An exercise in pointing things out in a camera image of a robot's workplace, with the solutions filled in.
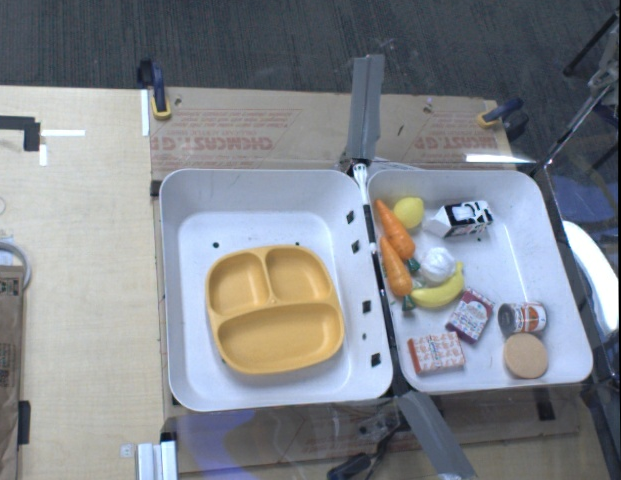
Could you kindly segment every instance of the toy carrot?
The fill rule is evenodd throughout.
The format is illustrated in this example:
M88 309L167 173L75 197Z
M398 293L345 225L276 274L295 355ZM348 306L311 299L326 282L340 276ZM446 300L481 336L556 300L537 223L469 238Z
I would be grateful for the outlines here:
M388 241L402 260L410 260L416 246L405 226L381 199L376 199L374 205Z
M379 246L390 290L395 296L403 298L412 291L410 272L385 236L380 238Z

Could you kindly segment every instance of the beige disc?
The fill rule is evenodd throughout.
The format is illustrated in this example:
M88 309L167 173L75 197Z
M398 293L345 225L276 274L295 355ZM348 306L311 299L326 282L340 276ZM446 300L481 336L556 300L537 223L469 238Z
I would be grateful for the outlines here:
M523 379L536 379L548 369L546 347L532 334L510 336L503 347L503 357L508 370Z

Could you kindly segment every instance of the dark floor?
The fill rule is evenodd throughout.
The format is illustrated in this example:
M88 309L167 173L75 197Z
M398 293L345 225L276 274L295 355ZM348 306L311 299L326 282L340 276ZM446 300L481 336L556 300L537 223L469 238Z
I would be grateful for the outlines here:
M603 41L563 67L619 0L0 0L0 84L166 84L350 92L351 60L386 54L386 93L525 101L540 158L588 96Z

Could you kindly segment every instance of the yellow banana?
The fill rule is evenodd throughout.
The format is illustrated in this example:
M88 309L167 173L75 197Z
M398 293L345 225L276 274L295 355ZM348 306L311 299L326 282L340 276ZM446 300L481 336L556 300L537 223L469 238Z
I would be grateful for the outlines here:
M463 290L463 263L457 261L454 274L439 286L432 288L415 288L410 292L414 303L422 308L438 308L452 302Z

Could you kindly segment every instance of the wooden table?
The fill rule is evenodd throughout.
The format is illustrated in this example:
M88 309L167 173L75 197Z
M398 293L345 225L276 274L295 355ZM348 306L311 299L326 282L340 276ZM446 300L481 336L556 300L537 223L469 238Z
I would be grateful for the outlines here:
M255 93L249 96L258 97ZM130 450L137 443L156 443L165 421L169 393L162 376L151 150L142 133L141 94L0 86L0 115L35 117L43 130L85 130L83 137L47 137L46 166L39 154L23 151L22 132L0 130L0 196L6 202L0 229L27 252L33 269L21 395L31 403L32 419L30 442L19 452L22 479L132 479ZM232 100L228 91L195 94ZM306 98L307 114L313 101L329 99L299 97ZM347 109L347 98L331 101ZM399 98L410 103L398 120L391 117L395 106L382 113L382 123L387 115L388 126L395 126L410 115L410 105L421 105L423 112L425 97L414 98ZM482 101L478 107L476 100L467 101L472 112L485 108ZM347 131L347 119L332 115L337 124L331 132ZM503 478L515 470L521 471L519 478L602 478L605 464L594 424L583 407L579 414L576 434L509 446L477 444L468 449L469 458L482 478ZM417 467L414 461L422 466L412 471L427 471L423 454L391 457L388 470L380 468L380 479L409 478L396 475ZM326 464L307 468L308 478L328 469ZM292 475L286 466L253 473ZM232 474L217 472L215 478Z

